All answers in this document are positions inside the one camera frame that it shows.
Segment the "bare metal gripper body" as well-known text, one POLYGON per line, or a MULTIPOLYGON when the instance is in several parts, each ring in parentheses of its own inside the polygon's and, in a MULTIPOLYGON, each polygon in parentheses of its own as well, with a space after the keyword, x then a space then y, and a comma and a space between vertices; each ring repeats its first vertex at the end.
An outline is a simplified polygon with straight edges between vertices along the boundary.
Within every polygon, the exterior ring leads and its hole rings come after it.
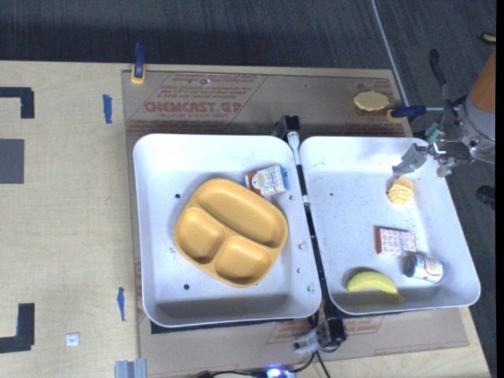
POLYGON ((474 161, 495 163, 495 140, 470 123, 437 123, 428 128, 428 153, 440 168, 455 168, 474 161))

